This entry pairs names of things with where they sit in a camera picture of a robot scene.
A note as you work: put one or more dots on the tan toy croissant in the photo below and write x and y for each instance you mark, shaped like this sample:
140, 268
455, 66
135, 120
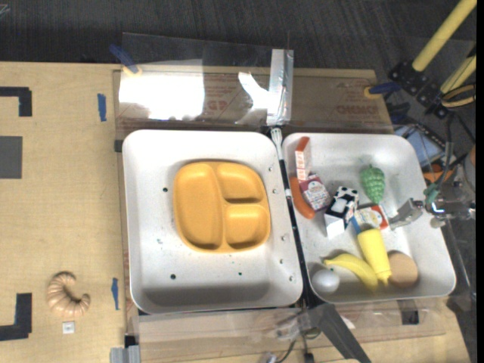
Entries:
56, 293

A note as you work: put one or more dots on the white plastic tray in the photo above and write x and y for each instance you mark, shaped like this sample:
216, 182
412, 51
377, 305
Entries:
151, 202
416, 248

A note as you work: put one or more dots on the brown cardboard board red print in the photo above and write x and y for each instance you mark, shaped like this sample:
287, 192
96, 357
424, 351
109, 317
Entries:
317, 104

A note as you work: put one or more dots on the black and white cow carton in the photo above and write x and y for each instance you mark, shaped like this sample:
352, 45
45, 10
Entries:
340, 218

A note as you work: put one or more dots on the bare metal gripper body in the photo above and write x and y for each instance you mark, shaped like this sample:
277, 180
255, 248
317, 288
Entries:
452, 204

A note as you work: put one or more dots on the yellow padded pole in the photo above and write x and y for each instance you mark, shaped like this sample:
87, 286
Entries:
459, 75
442, 28

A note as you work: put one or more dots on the brown bread roll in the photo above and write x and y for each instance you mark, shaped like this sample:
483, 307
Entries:
402, 270

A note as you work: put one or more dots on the white egg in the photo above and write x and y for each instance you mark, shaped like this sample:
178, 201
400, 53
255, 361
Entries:
325, 281

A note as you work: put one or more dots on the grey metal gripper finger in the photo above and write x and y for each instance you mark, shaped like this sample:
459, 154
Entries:
406, 212

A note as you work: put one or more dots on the green grapes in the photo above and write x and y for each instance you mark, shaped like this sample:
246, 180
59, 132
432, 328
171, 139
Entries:
372, 183

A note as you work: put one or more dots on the small white square tile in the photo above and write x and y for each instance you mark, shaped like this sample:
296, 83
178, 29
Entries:
68, 327

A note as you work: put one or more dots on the orange divided plate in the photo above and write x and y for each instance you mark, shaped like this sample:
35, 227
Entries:
196, 202

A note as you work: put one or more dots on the pink and white carton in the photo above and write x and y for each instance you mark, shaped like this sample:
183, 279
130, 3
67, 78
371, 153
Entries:
315, 194

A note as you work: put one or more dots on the yellow squeeze bottle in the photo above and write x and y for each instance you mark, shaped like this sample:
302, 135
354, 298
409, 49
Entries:
374, 252

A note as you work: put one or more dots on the yellow banana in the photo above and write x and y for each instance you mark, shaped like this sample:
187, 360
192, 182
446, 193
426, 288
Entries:
353, 264

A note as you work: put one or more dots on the white red and blue carton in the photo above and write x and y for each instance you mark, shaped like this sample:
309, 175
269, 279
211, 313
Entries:
372, 217

